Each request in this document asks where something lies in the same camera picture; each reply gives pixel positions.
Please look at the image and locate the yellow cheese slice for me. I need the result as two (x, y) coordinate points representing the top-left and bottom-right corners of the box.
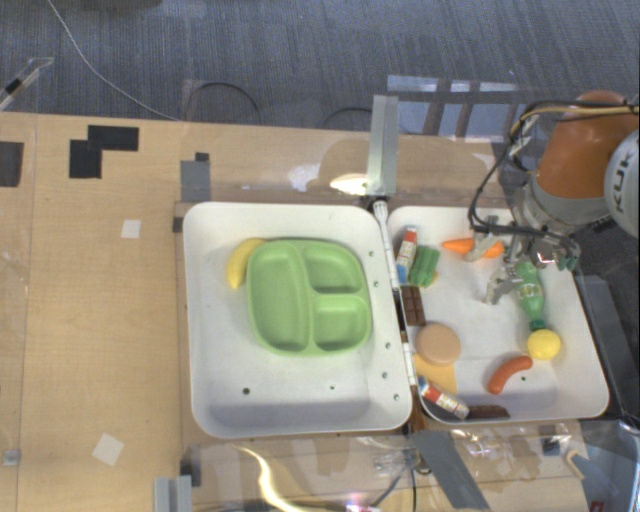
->
(413, 353), (459, 396)

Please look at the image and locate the brown chocolate bar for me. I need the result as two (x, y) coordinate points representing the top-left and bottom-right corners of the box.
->
(466, 404), (512, 421)
(400, 285), (428, 328)

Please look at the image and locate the yellow banana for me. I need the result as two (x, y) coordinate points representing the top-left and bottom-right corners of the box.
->
(225, 237), (267, 291)

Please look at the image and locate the red white blue small carton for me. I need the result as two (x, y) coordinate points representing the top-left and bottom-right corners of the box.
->
(416, 375), (472, 421)
(394, 225), (419, 287)

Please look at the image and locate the yellow lemon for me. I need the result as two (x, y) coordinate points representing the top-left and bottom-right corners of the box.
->
(525, 327), (563, 362)

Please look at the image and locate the white plastic tray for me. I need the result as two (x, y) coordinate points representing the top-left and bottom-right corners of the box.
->
(181, 200), (415, 441)
(386, 205), (612, 426)

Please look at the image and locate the green divided plate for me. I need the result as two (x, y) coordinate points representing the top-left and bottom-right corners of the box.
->
(245, 238), (374, 358)

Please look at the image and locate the tan round biscuit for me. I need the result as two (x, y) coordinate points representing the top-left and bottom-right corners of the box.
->
(415, 321), (462, 368)

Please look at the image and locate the green plastic bottle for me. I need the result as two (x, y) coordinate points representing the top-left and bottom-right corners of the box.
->
(513, 259), (548, 332)

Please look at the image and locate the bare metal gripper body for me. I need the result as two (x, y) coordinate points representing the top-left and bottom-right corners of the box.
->
(503, 225), (582, 272)

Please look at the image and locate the orange sausage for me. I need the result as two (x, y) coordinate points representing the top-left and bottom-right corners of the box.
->
(487, 354), (535, 397)

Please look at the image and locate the green ridged toy vegetable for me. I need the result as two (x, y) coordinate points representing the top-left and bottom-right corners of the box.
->
(407, 244), (442, 289)

